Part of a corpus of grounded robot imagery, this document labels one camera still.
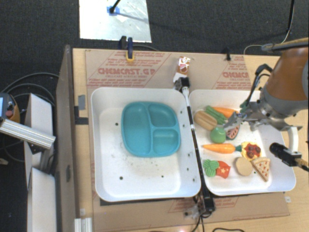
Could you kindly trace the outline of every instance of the metal plate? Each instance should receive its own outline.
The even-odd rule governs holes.
[[[80,38],[118,41],[127,36],[151,43],[146,0],[121,0],[119,12],[110,15],[107,8],[116,1],[79,0]]]

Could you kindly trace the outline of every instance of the toy food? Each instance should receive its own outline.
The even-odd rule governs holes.
[[[222,154],[231,154],[234,151],[241,152],[241,146],[235,147],[232,144],[209,144],[203,145],[203,148]]]
[[[242,176],[249,176],[253,169],[252,164],[244,157],[238,157],[236,159],[236,168]]]
[[[240,128],[240,125],[236,126],[235,128],[229,129],[226,132],[226,138],[229,139],[229,140],[233,140],[234,138],[236,138],[236,136],[239,132],[239,128]]]
[[[269,177],[269,166],[270,166],[270,159],[266,157],[260,157],[251,161],[253,167],[258,171],[261,177],[268,181]]]
[[[209,131],[213,130],[217,126],[217,120],[204,111],[197,111],[194,115],[194,121]]]
[[[211,140],[214,143],[221,144],[226,140],[226,132],[222,127],[216,127],[211,131]]]
[[[223,125],[227,120],[227,118],[223,114],[217,112],[211,106],[207,106],[205,112],[213,116],[217,120],[218,125]]]
[[[203,167],[205,169],[205,174],[208,177],[215,177],[216,169],[219,167],[219,162],[216,160],[204,160]]]
[[[228,174],[230,173],[230,166],[227,165],[224,161],[218,161],[219,167],[216,169],[216,175],[221,176],[222,178],[226,179]]]
[[[261,148],[252,142],[243,142],[241,143],[241,154],[247,160],[253,160],[260,157]]]
[[[223,114],[226,118],[230,118],[233,112],[237,112],[234,109],[224,108],[224,107],[212,107],[218,113]]]

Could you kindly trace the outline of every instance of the teal plate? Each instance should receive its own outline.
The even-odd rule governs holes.
[[[122,112],[121,132],[126,149],[138,157],[164,157],[180,146],[175,112],[157,102],[133,102]]]

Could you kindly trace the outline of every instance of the toy carrot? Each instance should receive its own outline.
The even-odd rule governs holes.
[[[234,109],[230,109],[230,108],[224,108],[224,107],[212,107],[214,110],[216,110],[217,112],[223,114],[225,117],[230,118],[233,114],[233,112],[237,112]]]
[[[232,144],[210,144],[203,145],[203,148],[222,154],[231,154],[234,151],[241,152],[241,145],[235,147]]]

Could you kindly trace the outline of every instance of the black carpet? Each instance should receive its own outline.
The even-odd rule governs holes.
[[[242,54],[251,44],[280,43],[286,35],[291,0],[147,0],[152,44],[161,51],[220,53],[229,47]],[[308,37],[309,0],[295,0],[288,40]],[[79,38],[79,0],[0,0],[0,91],[30,73],[58,73],[66,44],[71,47],[116,49],[117,42]],[[265,54],[249,48],[247,54]],[[56,79],[32,77],[54,93]],[[18,88],[21,93],[40,92]],[[27,97],[16,99],[21,109]],[[21,147],[8,148],[23,158]],[[27,228],[27,191],[23,164],[0,149],[0,231]]]

